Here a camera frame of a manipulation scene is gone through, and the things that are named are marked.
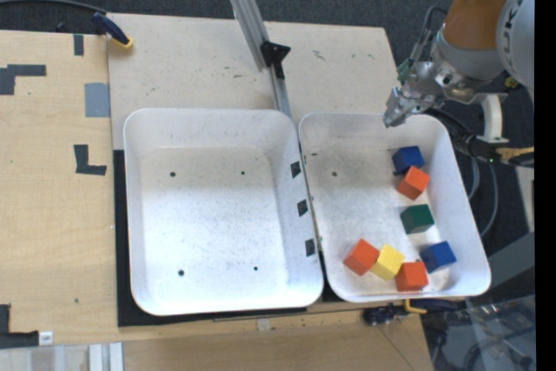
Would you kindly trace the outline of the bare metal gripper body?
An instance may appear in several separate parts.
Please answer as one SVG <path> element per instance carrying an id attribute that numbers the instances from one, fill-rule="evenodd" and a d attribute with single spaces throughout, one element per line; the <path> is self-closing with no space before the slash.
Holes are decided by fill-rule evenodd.
<path id="1" fill-rule="evenodd" d="M 405 60 L 399 66 L 399 82 L 407 102 L 421 103 L 421 112 L 439 108 L 446 101 L 480 103 L 487 96 L 481 91 L 485 86 L 482 81 L 463 76 L 449 63 Z"/>

